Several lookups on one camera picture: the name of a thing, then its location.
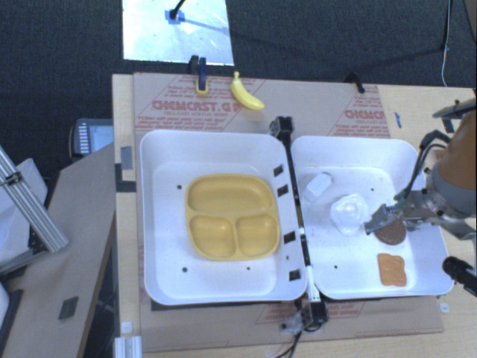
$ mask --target brown round cookie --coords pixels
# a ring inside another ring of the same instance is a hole
[[[405,239],[405,225],[402,220],[397,219],[388,226],[377,230],[374,234],[378,240],[388,245],[398,245]]]

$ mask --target yellow banana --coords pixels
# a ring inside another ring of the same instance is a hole
[[[262,101],[255,98],[244,88],[244,85],[240,81],[239,72],[233,73],[233,81],[230,85],[230,90],[232,90],[232,94],[236,100],[243,104],[247,109],[261,110],[265,107]]]

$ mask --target yellow divided plate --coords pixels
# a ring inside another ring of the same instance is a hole
[[[195,250],[211,260],[254,260],[278,247],[277,203],[252,175],[204,175],[186,191],[187,231]]]

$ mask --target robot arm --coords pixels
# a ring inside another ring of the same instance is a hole
[[[434,117],[461,118],[459,129],[452,139],[439,131],[426,135],[420,145],[414,173],[409,185],[394,198],[393,206],[383,204],[364,224],[367,234],[387,227],[402,219],[408,230],[415,230],[422,222],[438,224],[460,240],[472,240],[476,247],[476,230],[465,219],[476,217],[476,100],[437,112]],[[413,191],[412,184],[423,167],[432,143],[439,138],[448,143],[439,161],[427,171],[426,188]],[[474,266],[449,257],[443,269],[452,279],[477,296],[477,261]]]

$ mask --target white cable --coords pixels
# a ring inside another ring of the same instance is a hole
[[[450,3],[451,0],[447,1],[447,33],[446,39],[444,41],[444,55],[442,59],[442,69],[440,70],[440,77],[442,78],[442,83],[445,87],[447,87],[446,79],[444,78],[444,70],[446,68],[446,61],[447,61],[447,46],[449,44],[449,32],[450,32]]]

